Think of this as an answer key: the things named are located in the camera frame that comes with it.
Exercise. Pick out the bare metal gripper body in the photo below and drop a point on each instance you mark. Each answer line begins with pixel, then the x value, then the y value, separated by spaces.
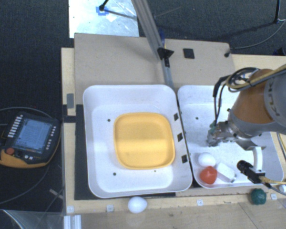
pixel 225 130

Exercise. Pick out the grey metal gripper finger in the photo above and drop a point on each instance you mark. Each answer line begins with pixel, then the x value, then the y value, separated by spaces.
pixel 209 140
pixel 218 143

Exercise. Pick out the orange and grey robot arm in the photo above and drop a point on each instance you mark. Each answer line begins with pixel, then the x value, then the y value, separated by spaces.
pixel 257 104

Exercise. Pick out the white egg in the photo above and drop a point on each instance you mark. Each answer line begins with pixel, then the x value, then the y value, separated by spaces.
pixel 137 204
pixel 206 159

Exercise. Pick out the white carton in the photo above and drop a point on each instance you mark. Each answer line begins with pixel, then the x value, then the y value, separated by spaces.
pixel 225 172

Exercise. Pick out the red strawberry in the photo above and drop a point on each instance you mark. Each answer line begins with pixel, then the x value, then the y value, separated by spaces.
pixel 208 175

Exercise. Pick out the white plastic tray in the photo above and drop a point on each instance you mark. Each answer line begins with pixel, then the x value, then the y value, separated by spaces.
pixel 197 108
pixel 102 151

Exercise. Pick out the yellow plate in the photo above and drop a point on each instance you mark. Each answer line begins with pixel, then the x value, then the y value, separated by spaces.
pixel 144 141

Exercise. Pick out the green broccoli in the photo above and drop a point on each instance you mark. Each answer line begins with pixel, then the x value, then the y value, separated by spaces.
pixel 258 196

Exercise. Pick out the brown cardboard board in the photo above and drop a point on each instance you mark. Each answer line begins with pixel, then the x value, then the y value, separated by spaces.
pixel 124 61

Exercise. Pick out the black cylinder on white bracket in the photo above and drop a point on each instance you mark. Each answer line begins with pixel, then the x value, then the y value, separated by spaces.
pixel 249 169

